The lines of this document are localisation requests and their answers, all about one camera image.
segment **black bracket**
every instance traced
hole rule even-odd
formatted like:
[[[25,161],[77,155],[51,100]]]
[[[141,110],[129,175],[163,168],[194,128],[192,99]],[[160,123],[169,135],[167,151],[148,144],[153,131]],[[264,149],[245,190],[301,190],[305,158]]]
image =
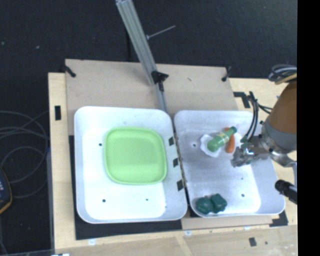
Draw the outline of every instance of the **black bracket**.
[[[168,78],[169,75],[154,70],[154,71],[152,71],[151,76],[152,76],[152,78],[153,78],[153,82],[154,82],[155,84],[159,84],[159,90],[160,90],[161,92],[164,92],[165,89],[164,89],[164,84],[163,84],[163,82]]]

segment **black backdrop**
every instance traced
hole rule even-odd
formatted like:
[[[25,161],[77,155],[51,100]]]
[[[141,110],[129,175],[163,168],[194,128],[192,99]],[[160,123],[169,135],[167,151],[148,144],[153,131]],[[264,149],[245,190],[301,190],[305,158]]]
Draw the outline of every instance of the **black backdrop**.
[[[298,0],[135,0],[156,63],[232,67],[231,77],[266,78],[275,64],[297,65]],[[126,32],[114,0],[0,0],[0,111],[35,118],[49,136],[48,72],[64,60],[128,61]],[[131,61],[138,59],[133,52]],[[0,129],[26,117],[0,112]],[[29,130],[41,132],[36,124]],[[30,173],[45,152],[44,138],[1,138],[0,162],[9,180]],[[40,188],[43,162],[14,195]],[[0,241],[9,253],[46,250],[50,243],[48,186],[15,198],[0,215]]]

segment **orange object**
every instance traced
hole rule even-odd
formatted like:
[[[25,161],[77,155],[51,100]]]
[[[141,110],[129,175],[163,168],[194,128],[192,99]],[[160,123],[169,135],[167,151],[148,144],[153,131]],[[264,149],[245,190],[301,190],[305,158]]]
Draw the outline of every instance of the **orange object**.
[[[236,139],[235,139],[235,135],[232,134],[228,141],[228,144],[226,145],[225,151],[227,153],[232,153],[235,150],[235,146],[236,146]]]

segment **green object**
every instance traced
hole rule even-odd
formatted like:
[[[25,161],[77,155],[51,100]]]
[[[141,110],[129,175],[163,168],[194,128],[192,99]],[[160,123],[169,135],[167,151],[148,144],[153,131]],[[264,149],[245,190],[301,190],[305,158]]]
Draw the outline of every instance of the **green object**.
[[[164,142],[151,129],[111,129],[104,138],[104,163],[111,180],[120,184],[150,185],[167,175]]]
[[[212,201],[213,212],[215,214],[223,212],[226,209],[227,201],[220,194],[214,194],[210,199]]]
[[[220,147],[228,143],[232,134],[237,132],[237,128],[232,126],[228,131],[222,131],[207,143],[207,148],[211,152],[216,152]]]
[[[214,211],[214,205],[208,197],[201,197],[195,203],[195,208],[202,214]]]

